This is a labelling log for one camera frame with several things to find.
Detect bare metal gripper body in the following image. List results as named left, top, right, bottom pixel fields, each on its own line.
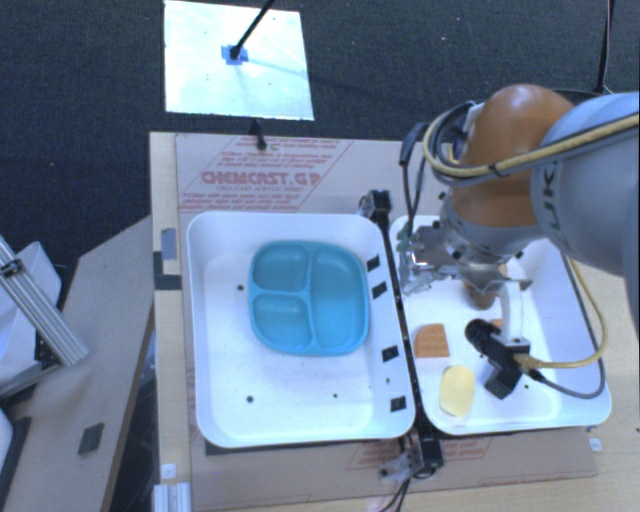
left=408, top=223, right=532, bottom=294

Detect thin black and white rod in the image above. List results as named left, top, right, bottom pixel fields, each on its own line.
left=377, top=209, right=434, bottom=442

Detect brown toy bread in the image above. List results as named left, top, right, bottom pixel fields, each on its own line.
left=461, top=278, right=502, bottom=311

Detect orange toy biscuit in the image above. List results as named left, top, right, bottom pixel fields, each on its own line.
left=413, top=322, right=451, bottom=360

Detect blue divided plate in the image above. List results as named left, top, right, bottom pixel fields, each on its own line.
left=248, top=240, right=372, bottom=358

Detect yellow oval toy food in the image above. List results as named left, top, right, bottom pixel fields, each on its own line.
left=439, top=365, right=477, bottom=418

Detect white plastic tray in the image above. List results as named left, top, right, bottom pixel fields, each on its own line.
left=185, top=209, right=418, bottom=449
left=389, top=214, right=614, bottom=437

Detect brown cardboard board red print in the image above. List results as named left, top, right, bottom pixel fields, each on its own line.
left=174, top=132, right=600, bottom=512

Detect black block with thin wires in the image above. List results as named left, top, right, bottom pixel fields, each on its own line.
left=418, top=436, right=445, bottom=470
left=360, top=188, right=394, bottom=217

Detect black cylinder on white bracket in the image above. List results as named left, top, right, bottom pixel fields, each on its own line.
left=464, top=278, right=532, bottom=401

